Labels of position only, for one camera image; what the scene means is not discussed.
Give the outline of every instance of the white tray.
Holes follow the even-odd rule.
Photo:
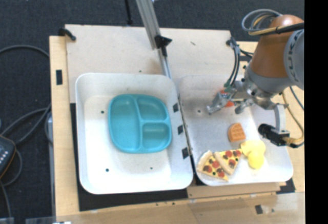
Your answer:
[[[193,179],[190,157],[183,157],[187,138],[177,128],[183,124],[175,84],[163,75],[86,73],[76,81],[76,122],[79,177],[93,194],[177,190]],[[172,142],[163,151],[129,154],[111,142],[107,109],[120,94],[147,94],[167,106]]]
[[[259,135],[260,124],[275,126],[274,111],[267,111],[258,106],[245,108],[241,114],[235,114],[234,107],[223,108],[209,115],[206,106],[212,103],[214,96],[220,90],[228,76],[200,75],[185,76],[180,80],[179,93],[183,118],[191,146],[195,165],[202,154],[211,150],[223,151],[237,149],[238,142],[229,142],[228,128],[231,124],[240,122],[248,139],[261,139],[266,145],[264,165],[259,170],[249,167],[247,158],[243,156],[229,181],[217,180],[197,172],[200,180],[209,186],[224,186],[233,184],[248,184],[257,182],[283,182],[293,175],[286,147],[277,147]]]

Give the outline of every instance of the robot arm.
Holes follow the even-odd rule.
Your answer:
[[[246,19],[257,13],[251,29],[244,27]],[[259,28],[263,21],[270,20],[268,28]],[[259,133],[278,146],[289,145],[289,132],[285,128],[285,108],[287,105],[272,102],[272,97],[287,87],[297,85],[304,90],[304,21],[293,15],[281,15],[269,10],[257,10],[248,14],[242,27],[250,35],[260,35],[252,60],[245,69],[244,78],[236,80],[241,49],[231,38],[227,41],[235,52],[234,75],[224,85],[212,104],[207,106],[210,114],[222,109],[231,101],[240,114],[246,107],[258,105],[265,110],[274,110],[276,127],[261,125]]]

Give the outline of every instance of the copper-colored cylinder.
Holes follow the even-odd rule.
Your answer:
[[[276,17],[269,28],[288,26],[304,22],[301,18],[285,14]],[[293,32],[269,34],[261,36],[250,67],[254,73],[264,77],[288,77],[284,63],[283,52],[286,43]]]

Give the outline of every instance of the black fabric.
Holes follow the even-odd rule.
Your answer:
[[[187,198],[187,189],[168,190],[156,192],[137,192],[125,194],[104,194],[95,195],[86,191],[80,181],[78,173],[78,148],[77,148],[77,127],[76,127],[76,104],[70,105],[72,117],[72,133],[74,140],[74,156],[76,164],[77,190],[80,211],[101,209],[123,205],[133,205],[148,202],[160,202]]]
[[[129,3],[133,25],[142,26],[135,0]],[[230,30],[237,41],[256,41],[240,26],[247,13],[268,8],[304,19],[304,4],[305,0],[161,0],[154,8],[160,27]],[[127,21],[124,0],[0,0],[0,50],[27,44],[49,52],[49,36],[58,35],[65,24],[124,26]],[[170,57],[170,45],[167,51]],[[36,51],[21,48],[0,53],[0,133],[22,115],[48,106],[49,70],[49,59]],[[19,139],[39,116],[17,125],[7,137]],[[26,218],[52,215],[48,140],[43,126],[17,149],[23,158],[22,174],[6,190],[15,223],[20,224]],[[3,181],[12,179],[18,169],[15,158]],[[6,216],[0,191],[0,218]]]

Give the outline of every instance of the wooden table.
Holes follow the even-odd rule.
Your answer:
[[[163,33],[172,33],[179,31],[183,35],[183,29],[164,29]],[[67,37],[51,36],[50,37],[50,68],[51,68],[51,96],[52,96],[52,119],[53,119],[53,138],[54,138],[54,170],[55,170],[55,208],[56,216],[70,216],[66,220],[77,220],[79,223],[87,223],[92,220],[95,223],[108,223],[108,217],[115,222],[130,223],[133,219],[134,223],[200,223],[200,216],[207,212],[213,213],[213,207],[217,208],[218,203],[230,203],[236,205],[235,210],[241,212],[240,216],[245,217],[242,212],[249,207],[250,204],[268,201],[273,207],[280,207],[286,201],[297,201],[299,206],[291,210],[290,215],[298,216],[297,212],[303,210],[305,197],[305,175],[304,175],[304,146],[298,149],[289,149],[289,154],[294,167],[293,182],[295,184],[296,193],[288,196],[287,194],[276,195],[276,191],[280,190],[280,186],[285,183],[263,183],[250,185],[234,185],[227,188],[197,186],[191,184],[188,188],[188,199],[177,201],[163,201],[160,203],[146,203],[139,205],[127,205],[121,207],[105,208],[94,211],[79,211],[77,179],[75,174],[74,149],[72,138],[72,125],[70,114],[70,85],[68,77],[68,58],[67,43],[70,43]],[[239,42],[242,49],[246,51],[254,51],[256,43]],[[171,61],[179,59],[179,55],[173,56]],[[179,67],[180,72],[184,72],[184,66]],[[58,70],[61,70],[63,81],[58,84]],[[303,101],[303,91],[295,88],[296,94]],[[290,91],[286,90],[286,97],[293,108],[295,115],[304,125],[304,112],[298,106]],[[275,102],[282,103],[281,96],[274,98]],[[287,113],[287,128],[291,132],[291,136],[298,136],[300,130],[293,121],[292,117]]]

